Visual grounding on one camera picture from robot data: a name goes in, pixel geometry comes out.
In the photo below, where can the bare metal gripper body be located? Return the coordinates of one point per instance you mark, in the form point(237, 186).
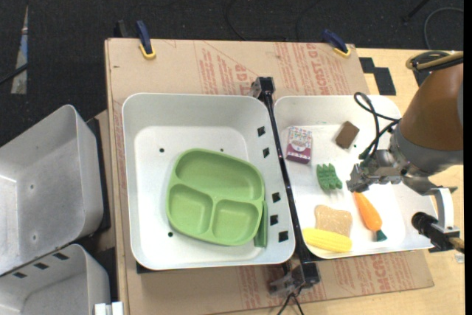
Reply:
point(383, 169)

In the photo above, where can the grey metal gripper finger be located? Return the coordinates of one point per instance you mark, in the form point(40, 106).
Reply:
point(356, 172)
point(356, 186)

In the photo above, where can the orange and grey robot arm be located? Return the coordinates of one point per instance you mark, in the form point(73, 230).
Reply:
point(433, 110)

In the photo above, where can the green ridged toy vegetable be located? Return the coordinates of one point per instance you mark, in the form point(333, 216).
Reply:
point(328, 177)

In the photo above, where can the orange carrot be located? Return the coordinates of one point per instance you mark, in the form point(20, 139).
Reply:
point(368, 214)

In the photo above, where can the white plastic tray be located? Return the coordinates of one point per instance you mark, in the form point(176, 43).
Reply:
point(147, 177)
point(391, 203)
point(48, 188)
point(55, 287)

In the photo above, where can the brown biscuit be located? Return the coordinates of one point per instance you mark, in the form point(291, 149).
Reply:
point(347, 135)

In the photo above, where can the tan bread slice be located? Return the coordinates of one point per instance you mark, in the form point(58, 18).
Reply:
point(333, 219)

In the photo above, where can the yellow corn cob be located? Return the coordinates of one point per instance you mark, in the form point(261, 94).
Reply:
point(326, 239)

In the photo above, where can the purple and white small carton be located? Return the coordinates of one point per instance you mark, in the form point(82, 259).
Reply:
point(299, 145)

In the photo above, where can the thin black rod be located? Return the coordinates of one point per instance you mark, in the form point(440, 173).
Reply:
point(284, 173)

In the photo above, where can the green divided plate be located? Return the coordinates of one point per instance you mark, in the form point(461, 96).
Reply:
point(215, 192)

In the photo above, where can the brown cardboard board red print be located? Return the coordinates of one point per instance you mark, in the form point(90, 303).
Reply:
point(191, 66)

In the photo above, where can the black cylinder on white bracket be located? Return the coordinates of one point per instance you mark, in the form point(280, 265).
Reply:
point(444, 208)

